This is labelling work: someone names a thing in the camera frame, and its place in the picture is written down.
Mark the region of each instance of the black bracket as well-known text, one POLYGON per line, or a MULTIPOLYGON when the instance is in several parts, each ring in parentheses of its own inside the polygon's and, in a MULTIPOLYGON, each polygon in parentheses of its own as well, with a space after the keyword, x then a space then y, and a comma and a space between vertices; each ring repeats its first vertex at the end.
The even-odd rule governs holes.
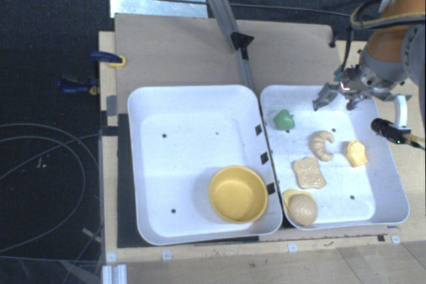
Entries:
POLYGON ((253 41, 254 37, 247 36, 239 32, 233 32, 231 34, 232 44, 234 44, 234 48, 236 50, 241 50, 241 55, 243 59, 248 60, 248 52, 247 47, 253 41))

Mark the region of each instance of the white tray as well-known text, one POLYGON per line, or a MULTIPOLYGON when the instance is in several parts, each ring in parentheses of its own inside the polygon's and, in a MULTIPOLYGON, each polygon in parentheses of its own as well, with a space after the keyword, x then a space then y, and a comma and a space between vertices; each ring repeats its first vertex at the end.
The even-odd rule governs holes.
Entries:
POLYGON ((246 166, 266 185, 275 182, 251 90, 240 85, 140 88, 128 99, 128 115, 137 225, 147 242, 246 237, 281 226, 278 192, 268 196, 259 220, 242 225, 218 217, 208 197, 212 176, 224 166, 246 166))
POLYGON ((334 144, 327 142, 327 151, 334 153, 330 162, 319 161, 327 182, 320 190, 308 190, 318 205, 318 217, 309 227, 289 221, 300 229, 321 229, 379 223, 400 223, 409 215, 409 205, 392 158, 389 145, 370 128, 379 117, 373 100, 364 100, 358 108, 346 110, 342 95, 314 112, 312 101, 320 86, 268 86, 260 95, 266 132, 281 193, 301 190, 292 170, 292 162, 313 156, 309 148, 312 134, 318 130, 332 132, 334 144), (295 128, 279 131, 274 116, 282 109, 294 115, 295 128), (352 168, 345 157, 350 140, 365 144, 369 162, 352 168))

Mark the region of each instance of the yellow bowl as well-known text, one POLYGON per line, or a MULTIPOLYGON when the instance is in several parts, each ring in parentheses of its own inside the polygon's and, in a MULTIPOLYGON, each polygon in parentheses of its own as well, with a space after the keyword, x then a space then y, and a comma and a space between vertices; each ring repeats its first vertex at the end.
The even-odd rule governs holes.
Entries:
POLYGON ((259 219, 268 205, 268 191, 262 178, 243 166, 229 166, 212 178, 208 194, 214 211, 231 223, 259 219))

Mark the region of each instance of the black floor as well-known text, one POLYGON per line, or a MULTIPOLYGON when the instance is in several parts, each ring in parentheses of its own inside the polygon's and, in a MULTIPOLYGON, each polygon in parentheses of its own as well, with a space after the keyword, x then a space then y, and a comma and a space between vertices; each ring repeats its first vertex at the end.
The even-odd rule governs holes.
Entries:
MULTIPOLYGON (((362 1, 231 0, 346 14, 350 14, 362 1)), ((99 98, 84 92, 63 94, 57 88, 57 81, 64 74, 81 80, 97 77, 89 53, 97 49, 97 33, 113 29, 108 6, 108 0, 0 1, 0 60, 3 62, 0 69, 0 124, 45 124, 75 136, 99 131, 99 98)), ((328 24, 340 32, 341 38, 344 38, 347 27, 346 18, 301 11, 235 8, 234 12, 238 19, 328 24)), ((355 36, 356 39, 367 37, 366 33, 355 36)), ((0 177, 26 159, 56 146, 56 142, 35 136, 61 142, 70 140, 68 136, 47 128, 0 128, 0 177), (20 136, 27 137, 4 141, 20 136)), ((97 158, 97 137, 84 141, 97 158)), ((81 261, 97 261, 99 258, 99 243, 93 241, 88 245, 90 237, 82 232, 83 228, 92 232, 100 228, 97 167, 84 148, 77 144, 69 146, 81 158, 86 177, 84 196, 75 214, 54 232, 9 249, 60 225, 79 203, 83 188, 82 170, 73 153, 62 147, 41 159, 36 158, 0 180, 3 203, 0 205, 1 256, 38 259, 79 257, 81 261)), ((0 259, 0 282, 42 283, 35 275, 37 271, 49 278, 46 283, 60 283, 66 273, 57 262, 28 264, 16 259, 0 259), (56 277, 49 277, 49 272, 56 277)), ((70 276, 67 283, 74 280, 70 276)))

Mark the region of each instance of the wooden table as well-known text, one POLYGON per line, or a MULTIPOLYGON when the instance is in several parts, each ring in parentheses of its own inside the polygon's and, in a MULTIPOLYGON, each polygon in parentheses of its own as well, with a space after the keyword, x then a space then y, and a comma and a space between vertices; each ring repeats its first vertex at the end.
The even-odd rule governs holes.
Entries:
MULTIPOLYGON (((191 38, 193 38, 191 35, 198 35, 199 39, 194 44, 206 45, 206 53, 218 49, 230 56, 234 54, 222 43, 216 44, 221 38, 218 28, 212 24, 211 19, 168 20, 168 17, 128 15, 118 16, 118 20, 116 18, 115 32, 100 33, 99 49, 116 53, 116 35, 125 35, 127 39, 130 39, 124 44, 126 47, 129 46, 126 52, 127 58, 128 54, 141 51, 141 46, 143 46, 143 52, 140 52, 143 54, 141 59, 149 59, 151 55, 154 58, 162 53, 161 49, 172 48, 170 42, 166 47, 159 47, 160 44, 155 41, 154 35, 150 37, 151 42, 143 39, 148 31, 155 31, 153 27, 156 23, 165 35, 167 35, 169 23, 170 29, 185 27, 188 30, 182 33, 188 37, 187 41, 174 40, 173 53, 177 56, 176 58, 179 58, 180 53, 188 56, 188 51, 184 50, 189 49, 188 45, 191 45, 191 38), (209 39, 205 39, 202 35, 204 29, 210 32, 209 39), (138 41, 134 37, 129 37, 135 31, 140 37, 138 41)), ((238 25, 243 33, 256 37, 249 47, 250 63, 257 85, 256 93, 268 85, 268 82, 323 84, 325 80, 331 81, 332 73, 343 56, 345 42, 338 41, 335 49, 327 45, 331 39, 329 27, 251 21, 238 21, 238 25), (287 68, 289 70, 286 71, 284 65, 292 65, 292 68, 287 68)), ((123 46, 123 38, 120 39, 118 43, 123 46)), ((364 45, 363 42, 353 43, 349 65, 356 64, 357 51, 364 45)), ((134 60, 130 58, 130 63, 126 67, 136 68, 136 65, 132 64, 134 60)), ((135 83, 126 82, 120 88, 120 85, 117 86, 117 79, 120 79, 117 73, 120 73, 120 70, 111 68, 106 63, 101 63, 99 68, 101 110, 110 109, 108 101, 111 98, 117 95, 122 96, 122 99, 116 98, 117 107, 109 110, 106 117, 108 126, 116 126, 116 114, 126 110, 123 103, 126 102, 126 96, 135 83)), ((394 92, 414 95, 408 102, 408 124, 412 127, 414 134, 423 137, 424 129, 421 123, 417 87, 408 80, 402 89, 395 89, 394 92)), ((394 119, 392 103, 377 101, 377 107, 381 117, 394 119)), ((390 145, 411 210, 407 221, 399 225, 359 226, 318 231, 280 229, 272 235, 262 236, 256 243, 118 248, 116 242, 118 138, 103 136, 101 145, 105 261, 107 265, 125 263, 129 283, 299 283, 302 280, 304 283, 424 283, 426 278, 425 153, 421 150, 408 146, 390 145), (382 239, 384 237, 384 241, 380 241, 378 236, 382 236, 382 239), (171 251, 172 260, 164 261, 164 252, 170 255, 169 251, 171 251)))

